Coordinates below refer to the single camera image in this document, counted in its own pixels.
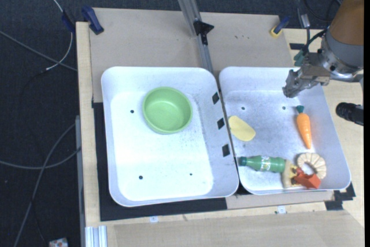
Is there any black cylinder on white bracket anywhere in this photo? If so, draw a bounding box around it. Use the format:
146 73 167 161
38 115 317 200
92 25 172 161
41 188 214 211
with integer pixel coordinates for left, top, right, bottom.
335 74 365 126

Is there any pizza slice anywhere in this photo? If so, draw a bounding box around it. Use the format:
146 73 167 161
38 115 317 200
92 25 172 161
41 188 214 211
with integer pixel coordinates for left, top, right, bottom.
281 161 306 190

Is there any red wedge block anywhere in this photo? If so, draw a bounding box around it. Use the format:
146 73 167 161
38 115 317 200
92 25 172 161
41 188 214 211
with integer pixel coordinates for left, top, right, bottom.
293 168 322 190

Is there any small white printed carton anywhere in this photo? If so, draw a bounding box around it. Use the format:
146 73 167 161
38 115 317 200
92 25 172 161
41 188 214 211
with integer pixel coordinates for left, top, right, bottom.
49 237 69 247

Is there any yellow oval crisp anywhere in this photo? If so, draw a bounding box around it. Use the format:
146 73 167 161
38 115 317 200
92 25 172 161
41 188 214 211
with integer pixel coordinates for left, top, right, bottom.
228 115 257 142

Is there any brown flat board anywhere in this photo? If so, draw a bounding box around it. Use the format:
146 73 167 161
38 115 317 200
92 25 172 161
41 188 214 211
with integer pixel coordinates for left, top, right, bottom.
88 7 335 210

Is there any beige croissant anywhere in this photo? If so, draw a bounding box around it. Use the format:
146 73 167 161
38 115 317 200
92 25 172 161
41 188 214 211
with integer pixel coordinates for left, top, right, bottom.
295 152 328 180

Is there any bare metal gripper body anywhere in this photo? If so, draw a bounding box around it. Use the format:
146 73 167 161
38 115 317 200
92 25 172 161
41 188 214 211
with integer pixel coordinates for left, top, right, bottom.
297 49 364 87

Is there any white plastic tray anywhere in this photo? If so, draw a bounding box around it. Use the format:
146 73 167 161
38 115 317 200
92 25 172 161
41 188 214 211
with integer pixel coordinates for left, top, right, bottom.
100 66 241 208
218 66 352 196

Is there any orange carrot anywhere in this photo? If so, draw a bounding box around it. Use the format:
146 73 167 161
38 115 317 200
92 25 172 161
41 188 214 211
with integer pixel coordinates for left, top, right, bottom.
295 105 313 150

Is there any green bowl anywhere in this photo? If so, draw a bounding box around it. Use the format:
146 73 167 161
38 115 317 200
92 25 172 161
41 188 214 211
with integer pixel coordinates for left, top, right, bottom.
142 86 194 135

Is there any green plastic bottle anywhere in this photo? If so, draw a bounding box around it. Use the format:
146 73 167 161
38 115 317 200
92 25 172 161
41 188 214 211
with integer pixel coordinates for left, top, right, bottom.
238 154 287 174

